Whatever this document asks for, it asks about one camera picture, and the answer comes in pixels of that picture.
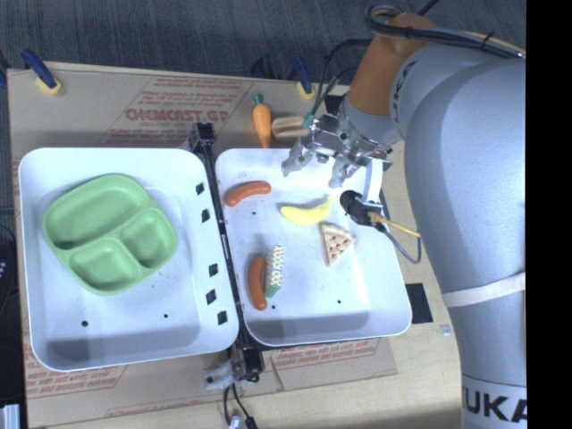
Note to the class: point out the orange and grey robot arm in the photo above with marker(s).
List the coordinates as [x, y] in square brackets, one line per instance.
[465, 159]

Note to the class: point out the white dotted packet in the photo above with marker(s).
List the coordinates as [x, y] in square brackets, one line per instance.
[275, 271]

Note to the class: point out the tan bread roll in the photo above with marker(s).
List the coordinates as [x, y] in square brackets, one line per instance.
[286, 128]

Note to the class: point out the white plastic tray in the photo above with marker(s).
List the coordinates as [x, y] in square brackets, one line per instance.
[134, 324]
[313, 311]

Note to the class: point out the yellow banana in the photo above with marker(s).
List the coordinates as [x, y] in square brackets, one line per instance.
[306, 212]

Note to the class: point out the brown cardboard board red print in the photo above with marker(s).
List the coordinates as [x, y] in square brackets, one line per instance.
[111, 110]

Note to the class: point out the black cylinder on white bracket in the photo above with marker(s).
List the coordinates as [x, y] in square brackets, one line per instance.
[364, 195]

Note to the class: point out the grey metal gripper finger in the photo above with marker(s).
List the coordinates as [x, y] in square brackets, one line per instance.
[340, 171]
[292, 159]

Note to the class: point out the orange carrot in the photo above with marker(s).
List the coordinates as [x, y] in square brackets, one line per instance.
[262, 121]

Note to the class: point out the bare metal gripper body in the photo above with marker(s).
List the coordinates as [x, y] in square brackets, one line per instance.
[344, 143]

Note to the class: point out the thin black rod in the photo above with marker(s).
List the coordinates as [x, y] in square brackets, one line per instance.
[223, 239]

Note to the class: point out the orange sausage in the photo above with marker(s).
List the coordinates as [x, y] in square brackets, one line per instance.
[246, 192]
[257, 284]

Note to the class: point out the green divided plate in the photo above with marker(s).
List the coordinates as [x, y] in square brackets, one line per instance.
[109, 233]

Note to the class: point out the pizza slice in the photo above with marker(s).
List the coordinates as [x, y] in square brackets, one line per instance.
[335, 241]

